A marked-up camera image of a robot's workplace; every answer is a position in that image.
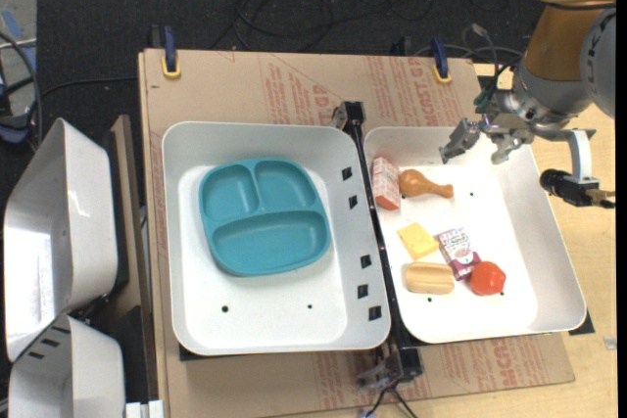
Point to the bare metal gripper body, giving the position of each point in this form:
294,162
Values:
512,117

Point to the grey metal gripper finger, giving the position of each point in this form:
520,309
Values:
507,147
459,141

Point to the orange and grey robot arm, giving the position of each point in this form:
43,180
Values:
563,39

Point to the brown toy chicken drumstick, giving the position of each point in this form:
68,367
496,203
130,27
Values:
416,183

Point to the orange and pink carton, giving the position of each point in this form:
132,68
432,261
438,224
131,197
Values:
386,183

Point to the yellow toy cheese slice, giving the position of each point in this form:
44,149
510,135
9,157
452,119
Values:
417,241

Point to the purple and white carton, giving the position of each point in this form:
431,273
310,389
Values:
458,252

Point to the white plastic tray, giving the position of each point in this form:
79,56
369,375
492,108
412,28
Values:
514,259
274,313

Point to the thin black rod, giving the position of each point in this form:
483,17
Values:
379,235

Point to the red toy pepper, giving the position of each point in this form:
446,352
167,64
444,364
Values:
488,279

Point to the tan toy hot dog bun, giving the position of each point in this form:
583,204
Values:
429,278

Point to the blue divided plate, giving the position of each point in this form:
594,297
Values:
264,220

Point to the brown cardboard board red print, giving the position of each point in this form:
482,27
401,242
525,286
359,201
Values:
255,78

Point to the black cylinder on white bracket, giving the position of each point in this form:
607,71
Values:
570,188

